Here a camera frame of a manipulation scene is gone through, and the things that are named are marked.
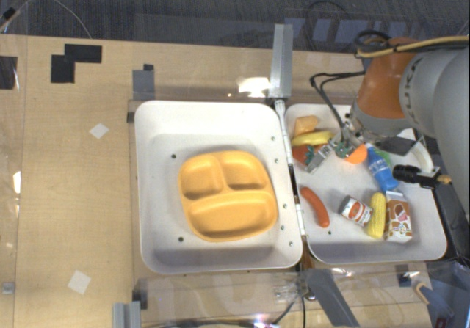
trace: wooden surface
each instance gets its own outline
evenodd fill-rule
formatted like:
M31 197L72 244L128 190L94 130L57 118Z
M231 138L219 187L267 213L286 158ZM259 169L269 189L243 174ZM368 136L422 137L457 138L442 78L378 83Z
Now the wooden surface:
M103 61L77 63L75 84L51 84L51 55L63 54L65 43L102 45ZM113 304L130 302L134 286L126 122L132 70L141 70L144 63L155 66L157 97L226 99L238 95L240 79L269 76L272 52L29 37L27 54L18 53L27 61L27 91L14 327L111 327ZM350 56L307 52L294 53L293 65L299 100L318 99L308 84L310 75L361 69ZM358 82L349 81L335 93L348 98ZM109 132L96 139L89 131L99 123ZM91 277L84 294L68 287L76 270ZM233 290L234 301L239 292L244 299L243 290ZM370 293L350 292L347 298L357 302L355 314L371 321L384 317L385 326L429 325L426 308L415 296L403 303L378 303L366 298ZM184 310L184 298L173 307ZM11 316L11 306L11 300L0 299L0 312ZM308 327L328 327L318 302L308 309ZM297 309L286 317L285 327L299 326L301 320ZM9 320L4 322L9 327Z

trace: red sausage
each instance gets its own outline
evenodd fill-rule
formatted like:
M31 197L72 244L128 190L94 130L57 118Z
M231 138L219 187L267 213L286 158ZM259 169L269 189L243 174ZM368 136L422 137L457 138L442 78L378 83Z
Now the red sausage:
M308 201L317 214L318 225L321 227L328 227L330 225L330 217L325 208L325 205L320 200L317 194L311 191L308 187L303 187L300 194Z

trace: chocolate milk carton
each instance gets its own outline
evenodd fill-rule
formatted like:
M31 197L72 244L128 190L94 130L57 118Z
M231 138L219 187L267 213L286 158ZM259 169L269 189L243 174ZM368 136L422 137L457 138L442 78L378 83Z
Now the chocolate milk carton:
M408 242L411 231L410 206L403 194L386 192L387 209L384 238L390 242Z

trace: white tray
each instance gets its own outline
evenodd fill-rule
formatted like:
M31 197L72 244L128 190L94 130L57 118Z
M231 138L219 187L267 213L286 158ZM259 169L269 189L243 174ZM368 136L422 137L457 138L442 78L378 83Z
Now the white tray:
M303 247L273 110L257 103L149 101L136 111L135 134L140 246L149 269L164 274L285 269L299 261ZM278 201L272 229L220 243L190 230L178 194L179 169L190 157L218 150L245 150L266 167Z
M343 116L349 106L336 106ZM286 123L292 138L297 117L316 115L318 128L328 129L334 134L339 127L326 105L297 104L286 112ZM400 136L413 138L412 130ZM393 164L418 166L416 158L391 155ZM325 204L330 226L326 229L316 223L311 206L300 197L304 214L305 230L312 253L320 261L329 264L408 262L441 258L447 248L438 209L430 190L419 185L400 182L398 189L406 196L411 210L413 239L406 244L389 243L368 237L362 227L337 214L338 207L346 195L351 195L369 204L374 192L380 191L366 163L353 165L332 155L313 174L308 174L300 163L294 166L298 186L307 186L316 192Z

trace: corn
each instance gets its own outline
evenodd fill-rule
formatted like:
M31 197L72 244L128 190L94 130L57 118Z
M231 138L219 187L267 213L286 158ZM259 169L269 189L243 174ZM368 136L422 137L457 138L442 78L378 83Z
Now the corn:
M372 238L382 238L383 231L385 230L385 216L386 216L386 199L385 195L376 192L372 195L370 201L370 208L373 209L372 218L367 224L367 235Z

